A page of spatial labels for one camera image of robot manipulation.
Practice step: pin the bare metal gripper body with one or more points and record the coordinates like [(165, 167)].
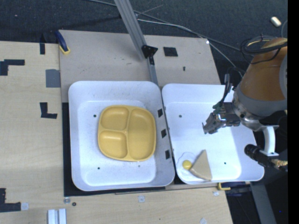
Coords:
[(230, 118)]

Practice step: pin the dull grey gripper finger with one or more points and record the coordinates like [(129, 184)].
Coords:
[(210, 116), (208, 128)]

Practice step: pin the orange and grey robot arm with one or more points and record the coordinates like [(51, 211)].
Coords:
[(264, 78)]

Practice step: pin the white plastic tray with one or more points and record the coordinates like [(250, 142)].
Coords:
[(88, 171), (198, 97)]

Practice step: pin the beige pizza slice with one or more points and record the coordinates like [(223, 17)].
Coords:
[(203, 165)]

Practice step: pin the white and yellow fried egg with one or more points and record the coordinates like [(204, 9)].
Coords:
[(186, 164)]

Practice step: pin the yellow divided plate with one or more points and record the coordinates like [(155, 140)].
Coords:
[(137, 134)]

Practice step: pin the small beige cylinder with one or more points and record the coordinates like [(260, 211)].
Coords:
[(275, 21)]

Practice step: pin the pale wood board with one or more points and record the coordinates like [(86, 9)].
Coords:
[(105, 59)]

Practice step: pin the black cylinder on white bracket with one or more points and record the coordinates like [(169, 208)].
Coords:
[(268, 139)]

